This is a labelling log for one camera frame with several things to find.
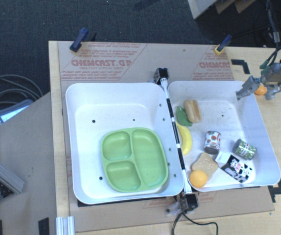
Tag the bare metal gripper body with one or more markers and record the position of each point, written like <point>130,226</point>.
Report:
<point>278,75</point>

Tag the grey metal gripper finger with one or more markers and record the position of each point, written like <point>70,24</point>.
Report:
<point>272,91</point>
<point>249,84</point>

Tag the small orange ball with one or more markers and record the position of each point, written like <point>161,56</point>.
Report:
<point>260,91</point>

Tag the white plastic tray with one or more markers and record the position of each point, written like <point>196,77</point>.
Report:
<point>231,121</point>
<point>94,106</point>

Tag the tan bread roll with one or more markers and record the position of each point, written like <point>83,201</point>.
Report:
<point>192,111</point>

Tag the green and white can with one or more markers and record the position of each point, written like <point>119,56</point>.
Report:
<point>244,149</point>

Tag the white can with tomato print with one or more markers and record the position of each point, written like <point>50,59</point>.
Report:
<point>212,142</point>

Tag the green lettuce leaf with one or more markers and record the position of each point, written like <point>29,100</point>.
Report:
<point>182,118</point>

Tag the yellow banana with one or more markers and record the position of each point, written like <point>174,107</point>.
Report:
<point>186,141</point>

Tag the cow print milk carton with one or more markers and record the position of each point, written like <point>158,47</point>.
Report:
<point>238,169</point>

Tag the thin black and white rod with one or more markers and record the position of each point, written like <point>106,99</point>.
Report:
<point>174,126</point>

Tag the tan bread slice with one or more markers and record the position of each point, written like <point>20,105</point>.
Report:
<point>205,164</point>

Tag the large orange fruit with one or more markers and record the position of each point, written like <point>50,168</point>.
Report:
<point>198,178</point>

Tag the brown cardboard board red print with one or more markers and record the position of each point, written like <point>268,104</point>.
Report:
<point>135,57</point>

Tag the green divided plate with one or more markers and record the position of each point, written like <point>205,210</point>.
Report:
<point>145,155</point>

